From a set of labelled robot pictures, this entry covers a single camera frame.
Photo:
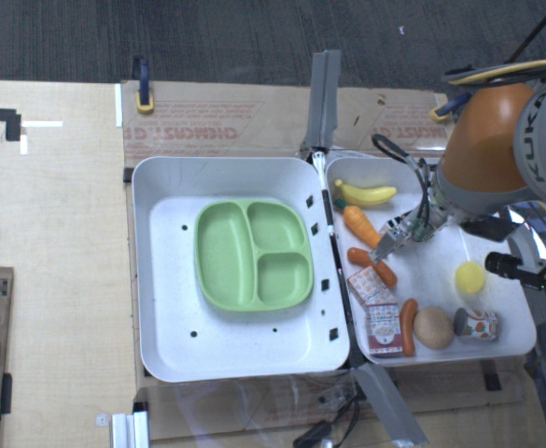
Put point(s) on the yellow banana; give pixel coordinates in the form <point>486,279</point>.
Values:
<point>368,195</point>

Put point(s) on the brown cardboard board red print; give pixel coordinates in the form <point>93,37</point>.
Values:
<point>235,124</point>

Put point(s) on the pink and white carton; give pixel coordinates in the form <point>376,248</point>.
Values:
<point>366,285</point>

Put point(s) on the small can orange print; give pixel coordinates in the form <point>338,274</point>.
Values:
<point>480,326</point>

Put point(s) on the green divided plate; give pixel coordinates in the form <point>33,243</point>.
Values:
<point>226,255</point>

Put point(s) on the brown bread roll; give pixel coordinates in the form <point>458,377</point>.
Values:
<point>433,328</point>

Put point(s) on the yellow ball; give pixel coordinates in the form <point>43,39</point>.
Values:
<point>469,277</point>

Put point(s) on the orange carrot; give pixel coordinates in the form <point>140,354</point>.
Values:
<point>359,222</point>

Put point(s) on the black cylinder on white bracket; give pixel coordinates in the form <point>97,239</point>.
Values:
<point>503,264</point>

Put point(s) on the orange sausage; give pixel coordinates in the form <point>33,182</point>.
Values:
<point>387,273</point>
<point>408,327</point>

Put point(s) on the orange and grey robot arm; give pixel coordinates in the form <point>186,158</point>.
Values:
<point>485,147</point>

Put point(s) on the red and white carton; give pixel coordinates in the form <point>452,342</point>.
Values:
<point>383,329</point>

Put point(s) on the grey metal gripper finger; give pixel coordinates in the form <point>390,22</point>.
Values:
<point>391,241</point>

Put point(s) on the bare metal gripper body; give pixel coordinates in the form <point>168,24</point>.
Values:
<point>433,217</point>

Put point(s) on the white plastic tray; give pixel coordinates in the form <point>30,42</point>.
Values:
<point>170,269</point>
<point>436,269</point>

